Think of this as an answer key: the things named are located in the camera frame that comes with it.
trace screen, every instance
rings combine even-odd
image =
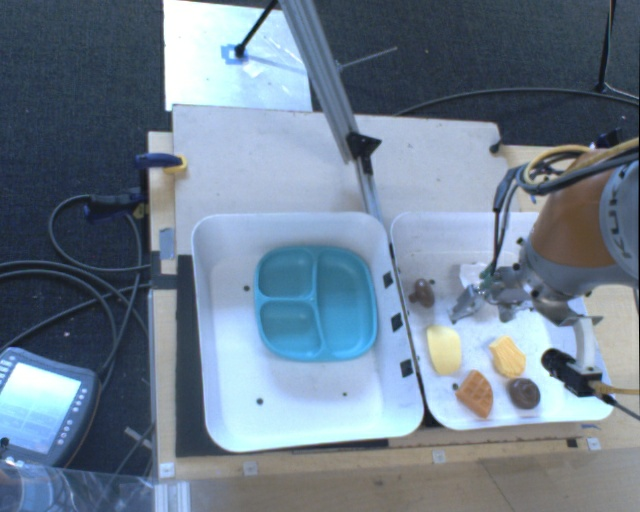
[[[78,380],[17,363],[0,392],[0,435],[48,453],[79,387]]]

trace black floor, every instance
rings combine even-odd
[[[342,75],[354,111],[376,114],[487,89],[590,93],[598,80],[609,6],[601,0],[323,0],[317,5],[339,62],[398,47]],[[606,78],[636,96],[639,27],[640,3],[618,2]],[[4,0],[0,63],[0,263],[61,261],[47,236],[55,206],[80,194],[116,194],[137,186],[132,161],[145,151],[147,132],[170,129],[163,97],[162,2]],[[584,144],[617,127],[624,138],[637,136],[637,104],[614,98],[621,96],[502,92],[440,102],[407,115],[493,121],[508,144]],[[135,243],[122,220],[89,226],[80,209],[72,208],[61,216],[56,233],[84,262],[135,264]],[[127,286],[133,275],[108,279]],[[85,292],[50,277],[0,280],[0,342],[85,298]],[[137,309],[146,314],[144,297]],[[114,310],[119,321],[124,308]],[[20,346],[96,368],[111,346],[105,318],[95,308],[78,313]],[[148,347],[138,326],[126,331],[116,362],[75,468],[114,471],[133,446],[124,428],[142,432],[149,426]],[[139,450],[123,471],[142,473],[147,457]]]

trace wooden table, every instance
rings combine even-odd
[[[172,134],[150,133],[148,145],[152,152],[172,153]],[[507,146],[498,156],[512,167],[541,149]],[[152,251],[160,248],[160,230],[176,227],[175,180],[161,169],[150,170]],[[535,210],[525,197],[520,204],[523,211]],[[161,269],[175,274],[176,260],[161,260]],[[156,469],[161,482],[191,481],[193,510],[426,510],[428,505],[434,511],[499,511],[544,510],[551,503],[556,510],[598,510],[597,503],[628,510],[638,503],[638,487],[625,475],[637,474],[640,425],[619,410],[590,425],[418,430],[385,449],[176,458],[176,303],[175,290],[153,291]],[[638,317],[631,291],[602,287],[586,303],[590,314],[605,317],[596,336],[614,385],[637,387]],[[637,410],[637,398],[618,398]],[[601,450],[594,450],[598,445]]]

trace blue divided plate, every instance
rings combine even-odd
[[[283,247],[267,253],[255,273],[255,306],[264,343],[297,361],[353,359],[378,333],[369,267],[346,249]]]

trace yellow clamp pad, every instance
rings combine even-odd
[[[163,171],[167,174],[177,174],[179,172],[187,172],[187,159],[182,155],[176,155],[182,163],[173,167],[165,167]]]

